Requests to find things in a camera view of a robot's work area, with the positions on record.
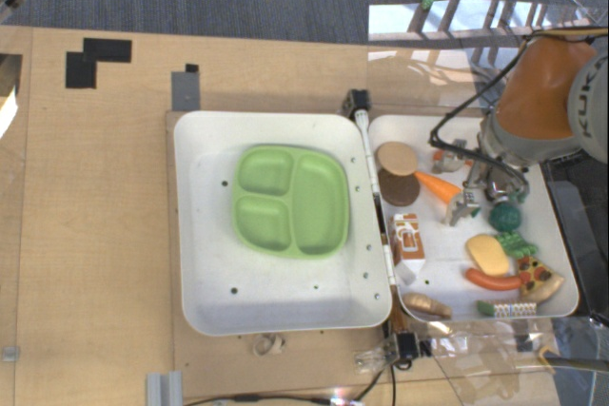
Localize red sausage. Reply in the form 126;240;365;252
464;267;524;292

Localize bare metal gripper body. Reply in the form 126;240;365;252
463;151;531;205

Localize orange carrot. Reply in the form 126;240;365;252
413;170;481;219

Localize thin black and white rod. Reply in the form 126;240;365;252
354;108;399;287

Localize yellow bread slice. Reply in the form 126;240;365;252
464;233;512;278

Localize white plastic tray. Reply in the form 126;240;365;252
173;110;394;338
368;113;580;322

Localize light green grapes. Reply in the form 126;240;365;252
494;230;540;260

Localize black block with thin wires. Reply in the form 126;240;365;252
345;88;372;113
394;331;421;363

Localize pizza slice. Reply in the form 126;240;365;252
517;255;566;304

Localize green divided plate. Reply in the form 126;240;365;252
231;144;351;261

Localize orange and white carton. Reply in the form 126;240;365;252
386;212;426;286

